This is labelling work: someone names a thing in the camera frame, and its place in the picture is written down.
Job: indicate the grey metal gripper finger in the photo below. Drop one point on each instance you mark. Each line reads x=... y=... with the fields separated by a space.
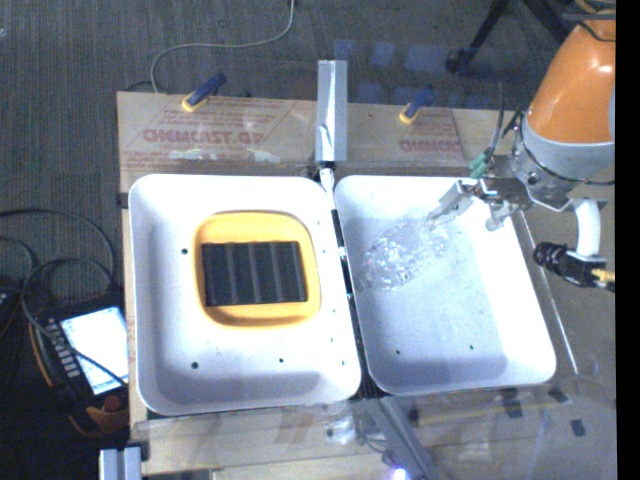
x=457 y=198
x=496 y=217

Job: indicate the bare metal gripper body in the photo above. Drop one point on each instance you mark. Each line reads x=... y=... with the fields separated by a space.
x=520 y=188

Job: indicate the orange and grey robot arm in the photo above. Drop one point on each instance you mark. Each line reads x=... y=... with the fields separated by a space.
x=570 y=93

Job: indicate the white plastic tray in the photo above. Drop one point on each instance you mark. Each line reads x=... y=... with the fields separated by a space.
x=235 y=363
x=450 y=328

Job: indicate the black ribbed rectangular block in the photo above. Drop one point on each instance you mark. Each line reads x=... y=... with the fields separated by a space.
x=253 y=273

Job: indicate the brown cardboard board red print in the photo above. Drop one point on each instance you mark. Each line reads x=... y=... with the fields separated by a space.
x=210 y=133

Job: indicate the black cylinder on white bracket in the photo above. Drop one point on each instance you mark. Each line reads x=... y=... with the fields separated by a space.
x=567 y=263

